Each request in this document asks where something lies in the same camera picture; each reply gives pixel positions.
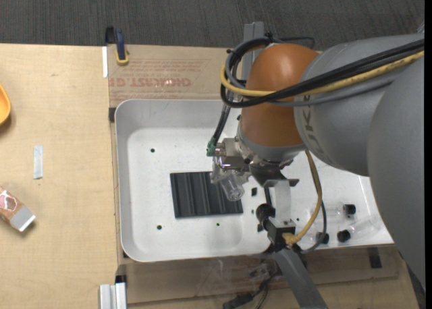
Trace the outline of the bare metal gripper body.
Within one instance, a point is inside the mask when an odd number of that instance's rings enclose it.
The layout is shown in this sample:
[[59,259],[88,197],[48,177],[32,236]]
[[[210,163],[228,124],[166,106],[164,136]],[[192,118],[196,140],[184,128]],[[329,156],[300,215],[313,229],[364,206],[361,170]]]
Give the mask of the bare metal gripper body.
[[221,172],[249,173],[255,154],[238,137],[224,138],[217,143],[213,162]]

